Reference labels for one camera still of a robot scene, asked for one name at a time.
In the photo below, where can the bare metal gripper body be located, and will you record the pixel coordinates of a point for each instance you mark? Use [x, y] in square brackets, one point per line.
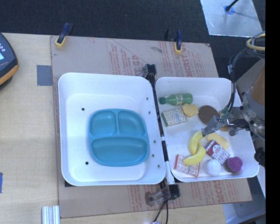
[255, 125]

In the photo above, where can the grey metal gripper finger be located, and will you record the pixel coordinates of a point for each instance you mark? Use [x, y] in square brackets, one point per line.
[234, 130]
[212, 125]

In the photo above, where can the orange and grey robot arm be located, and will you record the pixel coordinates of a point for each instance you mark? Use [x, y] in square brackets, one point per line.
[256, 90]

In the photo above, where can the small tan biscuit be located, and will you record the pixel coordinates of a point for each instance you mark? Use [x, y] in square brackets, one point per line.
[224, 128]

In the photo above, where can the brown biscuit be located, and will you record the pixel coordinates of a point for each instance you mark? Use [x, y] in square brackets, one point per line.
[207, 114]

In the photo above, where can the yellow banana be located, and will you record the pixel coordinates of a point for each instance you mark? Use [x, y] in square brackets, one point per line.
[194, 142]
[197, 157]

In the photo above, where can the yellow biscuit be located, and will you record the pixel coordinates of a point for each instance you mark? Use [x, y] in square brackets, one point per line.
[190, 109]

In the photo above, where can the red and white carton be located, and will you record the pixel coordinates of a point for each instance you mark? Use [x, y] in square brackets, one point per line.
[218, 152]

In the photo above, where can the purple cupcake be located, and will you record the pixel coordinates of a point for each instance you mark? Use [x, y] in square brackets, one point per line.
[234, 164]

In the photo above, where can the white plastic tray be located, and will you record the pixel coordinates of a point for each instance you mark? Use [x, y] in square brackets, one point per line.
[107, 90]
[207, 90]

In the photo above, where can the green and white carton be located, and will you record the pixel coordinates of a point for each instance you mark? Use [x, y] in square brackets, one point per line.
[175, 117]

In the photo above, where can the white ball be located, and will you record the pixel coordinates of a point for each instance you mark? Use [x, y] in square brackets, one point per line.
[213, 167]

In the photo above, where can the green bottle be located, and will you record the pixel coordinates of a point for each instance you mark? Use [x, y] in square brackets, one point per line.
[177, 99]

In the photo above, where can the orange and white packet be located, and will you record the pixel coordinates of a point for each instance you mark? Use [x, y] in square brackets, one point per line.
[186, 168]

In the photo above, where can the thin black and white rod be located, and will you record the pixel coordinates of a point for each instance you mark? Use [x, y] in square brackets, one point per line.
[163, 143]

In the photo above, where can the blue divided plate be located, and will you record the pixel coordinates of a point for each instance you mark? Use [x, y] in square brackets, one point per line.
[117, 137]

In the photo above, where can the brown cardboard board red print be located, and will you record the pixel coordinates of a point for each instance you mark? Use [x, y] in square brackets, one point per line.
[102, 55]

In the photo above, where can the black cylinder on white bracket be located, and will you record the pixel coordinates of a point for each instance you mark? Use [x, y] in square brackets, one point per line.
[260, 156]

